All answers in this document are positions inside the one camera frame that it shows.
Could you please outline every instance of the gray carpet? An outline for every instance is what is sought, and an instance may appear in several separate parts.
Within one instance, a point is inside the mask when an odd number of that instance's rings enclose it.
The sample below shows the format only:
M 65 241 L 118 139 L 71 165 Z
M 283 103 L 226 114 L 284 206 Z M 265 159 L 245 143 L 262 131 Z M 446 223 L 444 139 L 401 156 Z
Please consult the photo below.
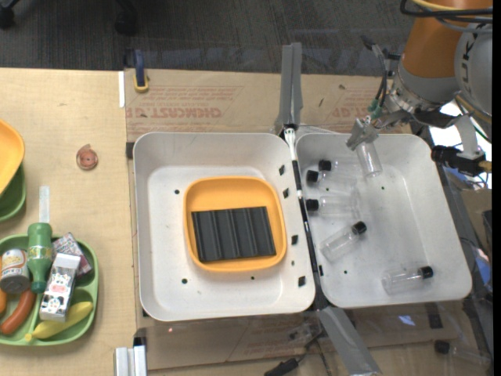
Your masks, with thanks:
M 148 67 L 277 73 L 281 46 L 301 42 L 304 74 L 379 75 L 360 35 L 401 52 L 413 25 L 400 0 L 131 1 L 133 37 L 114 30 L 114 0 L 21 0 L 0 67 L 120 70 L 134 48 Z

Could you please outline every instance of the black clamp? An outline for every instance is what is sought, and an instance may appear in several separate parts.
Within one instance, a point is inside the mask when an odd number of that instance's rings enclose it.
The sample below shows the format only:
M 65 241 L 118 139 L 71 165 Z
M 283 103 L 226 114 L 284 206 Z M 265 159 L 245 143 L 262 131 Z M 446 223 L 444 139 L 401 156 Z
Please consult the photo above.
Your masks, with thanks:
M 483 172 L 485 168 L 485 154 L 476 159 L 461 157 L 461 150 L 454 146 L 433 146 L 431 149 L 431 160 L 448 168 L 456 168 L 461 174 L 476 177 Z
M 148 77 L 144 71 L 144 58 L 141 50 L 127 49 L 124 55 L 124 65 L 126 67 L 134 67 L 134 90 L 139 93 L 144 93 L 148 90 Z

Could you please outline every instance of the clear plastic tube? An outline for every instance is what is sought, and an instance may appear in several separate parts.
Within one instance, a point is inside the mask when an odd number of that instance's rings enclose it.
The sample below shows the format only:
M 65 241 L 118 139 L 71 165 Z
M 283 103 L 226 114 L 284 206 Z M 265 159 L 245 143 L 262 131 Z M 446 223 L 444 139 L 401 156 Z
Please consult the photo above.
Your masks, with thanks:
M 488 370 L 491 366 L 491 356 L 488 353 L 463 344 L 462 342 L 437 340 L 434 343 L 434 348 L 437 353 L 465 360 L 480 367 L 484 371 Z
M 316 172 L 314 170 L 308 170 L 306 173 L 306 182 L 308 185 L 317 186 L 330 193 L 350 195 L 355 192 L 357 180 L 355 177 L 339 172 L 327 170 Z
M 383 166 L 377 156 L 376 147 L 372 142 L 362 142 L 356 147 L 360 167 L 365 177 L 376 177 L 383 171 Z
M 323 240 L 319 244 L 319 249 L 329 262 L 334 262 L 350 251 L 366 231 L 367 226 L 364 222 L 357 222 L 352 226 L 343 227 L 334 235 Z
M 324 195 L 318 199 L 307 199 L 306 209 L 322 216 L 357 216 L 359 203 L 356 194 Z
M 319 172 L 332 172 L 350 177 L 357 177 L 360 173 L 359 160 L 354 157 L 319 161 Z
M 425 280 L 432 277 L 433 269 L 430 266 L 414 266 L 384 272 L 381 277 L 381 283 L 389 295 L 394 295 L 422 288 L 426 284 Z

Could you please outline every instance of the yellow bowl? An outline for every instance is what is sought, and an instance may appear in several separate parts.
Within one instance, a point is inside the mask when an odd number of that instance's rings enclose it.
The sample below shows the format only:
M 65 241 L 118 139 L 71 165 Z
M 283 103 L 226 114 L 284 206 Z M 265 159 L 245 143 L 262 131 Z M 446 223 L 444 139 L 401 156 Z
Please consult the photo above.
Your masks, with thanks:
M 24 159 L 24 141 L 9 124 L 0 120 L 0 196 Z
M 199 179 L 190 184 L 184 196 L 184 229 L 188 252 L 201 268 L 215 272 L 243 272 L 265 269 L 282 260 L 287 236 L 279 197 L 263 179 L 250 176 L 223 176 Z M 266 207 L 276 254 L 253 258 L 234 258 L 201 262 L 196 248 L 192 212 Z

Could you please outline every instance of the wooden table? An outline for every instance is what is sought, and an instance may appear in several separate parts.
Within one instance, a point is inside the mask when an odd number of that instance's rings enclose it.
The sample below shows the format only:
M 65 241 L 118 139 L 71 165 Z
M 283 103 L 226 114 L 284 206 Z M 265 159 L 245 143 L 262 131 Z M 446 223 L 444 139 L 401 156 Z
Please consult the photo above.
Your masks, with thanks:
M 4 372 L 16 375 L 114 372 L 114 350 L 131 346 L 135 293 L 125 156 L 125 116 L 116 72 L 0 70 L 0 117 L 23 137 L 25 210 L 0 223 L 0 237 L 26 233 L 38 221 L 38 188 L 50 187 L 54 234 L 72 232 L 99 260 L 96 317 L 78 340 L 54 347 L 0 348 Z M 90 143 L 99 156 L 91 171 L 77 166 Z

